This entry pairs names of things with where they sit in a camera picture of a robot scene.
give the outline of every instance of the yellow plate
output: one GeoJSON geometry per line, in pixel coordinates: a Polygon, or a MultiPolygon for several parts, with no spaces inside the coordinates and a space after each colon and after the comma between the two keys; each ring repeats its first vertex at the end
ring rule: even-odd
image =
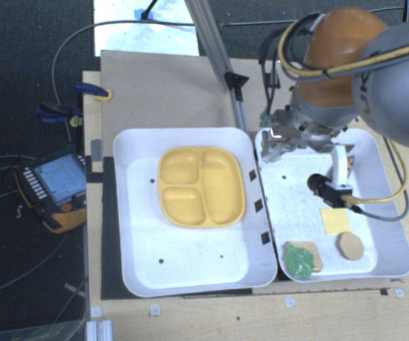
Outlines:
{"type": "Polygon", "coordinates": [[[246,207],[237,159],[212,146],[167,151],[159,162],[158,191],[163,214],[183,227],[228,226],[246,207]]]}

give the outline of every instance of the wooden table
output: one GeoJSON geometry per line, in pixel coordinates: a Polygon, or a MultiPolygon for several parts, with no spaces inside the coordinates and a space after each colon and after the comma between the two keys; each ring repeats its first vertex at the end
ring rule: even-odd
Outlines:
{"type": "MultiPolygon", "coordinates": [[[[108,103],[84,96],[87,156],[92,154],[91,142],[102,139],[103,155],[111,156],[111,138],[122,126],[174,126],[172,123],[181,127],[191,123],[204,126],[200,121],[203,117],[213,117],[211,122],[206,119],[210,126],[234,125],[229,97],[219,91],[206,58],[108,54],[109,57],[102,61],[103,81],[111,82],[112,75],[122,75],[126,78],[127,91],[117,90],[108,103]],[[168,100],[173,103],[172,111],[160,102],[159,95],[162,95],[163,103],[168,100]],[[191,103],[190,100],[194,99],[198,101],[191,103]],[[102,113],[108,108],[105,105],[121,103],[126,108],[121,117],[115,117],[111,122],[102,120],[102,113]]],[[[256,132],[259,130],[259,115],[265,107],[259,66],[254,60],[232,60],[232,64],[236,73],[251,78],[243,88],[243,95],[249,129],[256,132]]],[[[100,85],[101,73],[85,72],[84,80],[100,85]]],[[[288,88],[293,83],[285,77],[281,77],[281,81],[283,88],[274,107],[282,107],[289,101],[288,88]]],[[[371,132],[362,122],[354,122],[351,126],[371,132]]],[[[399,184],[382,139],[373,135],[381,149],[391,187],[397,188],[399,184]]],[[[400,147],[400,152],[409,175],[409,149],[400,147]]],[[[92,170],[102,171],[102,162],[95,153],[92,170]]],[[[103,318],[113,320],[114,340],[409,340],[409,274],[396,281],[387,278],[350,280],[312,286],[286,282],[292,284],[288,286],[290,288],[276,288],[274,284],[255,292],[265,294],[250,296],[103,301],[100,298],[101,183],[88,183],[87,199],[89,301],[91,307],[102,308],[103,318]],[[345,288],[357,291],[343,291],[345,288]],[[380,288],[389,288],[388,295],[381,295],[380,288]],[[400,289],[403,296],[401,291],[396,295],[396,289],[400,289]],[[291,298],[294,306],[288,307],[291,298]],[[159,316],[150,314],[152,305],[161,307],[159,316]]],[[[401,200],[398,208],[403,208],[401,200]]],[[[403,220],[403,226],[409,241],[409,214],[403,220]]]]}

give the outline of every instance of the white tray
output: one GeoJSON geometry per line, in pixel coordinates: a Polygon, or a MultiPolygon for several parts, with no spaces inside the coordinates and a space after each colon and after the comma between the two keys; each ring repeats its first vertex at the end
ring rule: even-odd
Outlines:
{"type": "Polygon", "coordinates": [[[277,273],[250,138],[235,128],[130,129],[114,141],[121,266],[126,287],[140,297],[265,286],[277,273]],[[237,223],[214,229],[172,224],[162,213],[160,157],[181,146],[216,146],[239,162],[246,210],[237,223]]]}
{"type": "MultiPolygon", "coordinates": [[[[401,222],[373,220],[347,210],[351,230],[362,240],[365,250],[358,261],[340,255],[336,246],[337,235],[326,234],[320,217],[320,208],[329,206],[313,195],[307,186],[307,179],[313,173],[328,175],[332,167],[331,155],[304,149],[286,153],[274,163],[265,163],[261,160],[261,133],[256,136],[260,176],[280,267],[288,277],[294,281],[311,282],[409,273],[409,245],[401,222]],[[316,243],[323,269],[308,277],[292,275],[285,263],[285,243],[288,241],[316,243]]],[[[361,129],[349,129],[334,141],[354,144],[349,153],[355,159],[348,184],[353,187],[355,196],[391,195],[378,147],[370,134],[361,129]]],[[[362,205],[362,208],[387,217],[398,214],[394,201],[362,205]]]]}

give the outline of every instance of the yellow square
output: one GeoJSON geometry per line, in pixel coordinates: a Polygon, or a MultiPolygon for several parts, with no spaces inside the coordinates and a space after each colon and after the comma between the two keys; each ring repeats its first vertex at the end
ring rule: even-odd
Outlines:
{"type": "Polygon", "coordinates": [[[321,219],[328,235],[351,232],[347,211],[344,208],[320,208],[321,219]]]}

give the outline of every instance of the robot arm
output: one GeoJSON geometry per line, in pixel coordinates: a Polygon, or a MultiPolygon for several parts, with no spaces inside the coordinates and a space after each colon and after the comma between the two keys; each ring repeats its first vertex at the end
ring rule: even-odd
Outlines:
{"type": "MultiPolygon", "coordinates": [[[[331,138],[357,115],[381,135],[409,146],[409,53],[348,69],[347,74],[331,73],[338,67],[408,49],[409,23],[386,28],[361,9],[340,8],[312,28],[301,72],[307,79],[296,77],[299,82],[290,105],[271,115],[270,131],[263,133],[263,159],[275,161],[285,152],[306,146],[330,152],[331,138]],[[316,72],[321,72],[319,78],[331,79],[316,80],[316,72]]],[[[280,40],[280,53],[284,43],[285,37],[280,40]]],[[[285,70],[289,65],[285,56],[279,56],[285,70]]]]}

